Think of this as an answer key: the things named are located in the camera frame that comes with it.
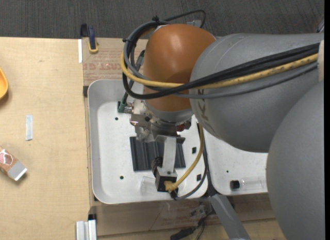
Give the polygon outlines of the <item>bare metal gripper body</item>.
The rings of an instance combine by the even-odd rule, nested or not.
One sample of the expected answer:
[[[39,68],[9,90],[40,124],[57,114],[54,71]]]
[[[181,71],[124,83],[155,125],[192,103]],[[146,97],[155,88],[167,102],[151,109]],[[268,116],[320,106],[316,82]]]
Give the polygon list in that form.
[[[189,129],[192,110],[164,111],[151,106],[149,101],[134,100],[130,123],[139,141],[159,141],[164,137],[179,137],[179,128]]]

